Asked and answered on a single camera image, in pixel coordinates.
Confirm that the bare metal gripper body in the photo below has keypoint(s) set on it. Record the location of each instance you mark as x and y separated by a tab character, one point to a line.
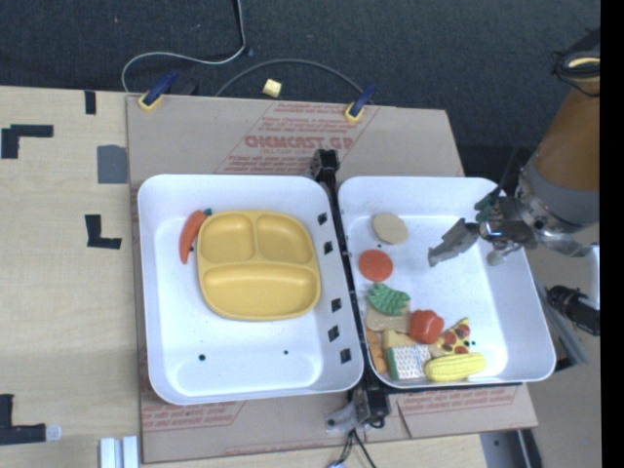
517	227

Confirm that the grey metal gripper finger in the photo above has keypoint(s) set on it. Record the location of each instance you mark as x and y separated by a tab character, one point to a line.
441	254
460	232

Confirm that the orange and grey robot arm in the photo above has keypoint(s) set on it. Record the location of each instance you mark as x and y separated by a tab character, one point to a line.
568	134

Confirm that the white plastic tray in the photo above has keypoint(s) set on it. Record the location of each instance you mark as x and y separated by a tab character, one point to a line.
244	354
463	300

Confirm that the beige round biscuit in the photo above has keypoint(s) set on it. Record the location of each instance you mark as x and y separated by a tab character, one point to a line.
390	228

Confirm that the orange round slice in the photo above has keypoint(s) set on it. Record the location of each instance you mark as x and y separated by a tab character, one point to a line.
375	265

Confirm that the green lettuce leaf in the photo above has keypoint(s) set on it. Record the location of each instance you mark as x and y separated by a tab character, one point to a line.
387	299

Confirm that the red bell pepper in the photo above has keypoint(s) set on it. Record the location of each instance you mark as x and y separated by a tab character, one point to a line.
425	327

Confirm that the pizza slice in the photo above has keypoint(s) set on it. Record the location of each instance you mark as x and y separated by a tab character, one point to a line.
453	339

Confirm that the beige bread slice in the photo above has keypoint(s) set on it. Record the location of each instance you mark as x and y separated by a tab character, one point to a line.
378	322

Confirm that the yellow cheese wedge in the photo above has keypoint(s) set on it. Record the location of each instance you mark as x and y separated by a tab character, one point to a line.
396	338

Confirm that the thin black rod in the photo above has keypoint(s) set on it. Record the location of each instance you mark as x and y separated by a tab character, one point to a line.
341	232

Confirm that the yellow corn cob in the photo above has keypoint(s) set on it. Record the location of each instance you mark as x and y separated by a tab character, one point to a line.
456	366

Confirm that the orange fries piece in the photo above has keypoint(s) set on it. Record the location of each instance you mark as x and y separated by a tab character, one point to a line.
375	351

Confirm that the yellow divided plate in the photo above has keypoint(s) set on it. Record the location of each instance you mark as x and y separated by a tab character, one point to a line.
258	285

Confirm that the brown cardboard board red print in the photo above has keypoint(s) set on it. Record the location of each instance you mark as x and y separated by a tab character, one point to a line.
292	134

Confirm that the yellow cube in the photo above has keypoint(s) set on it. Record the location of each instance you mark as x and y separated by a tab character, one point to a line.
272	88

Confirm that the orange carrot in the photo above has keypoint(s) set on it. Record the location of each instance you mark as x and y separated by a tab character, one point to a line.
190	234

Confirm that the black cylinder on white bracket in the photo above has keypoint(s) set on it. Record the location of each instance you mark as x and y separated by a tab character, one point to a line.
575	305

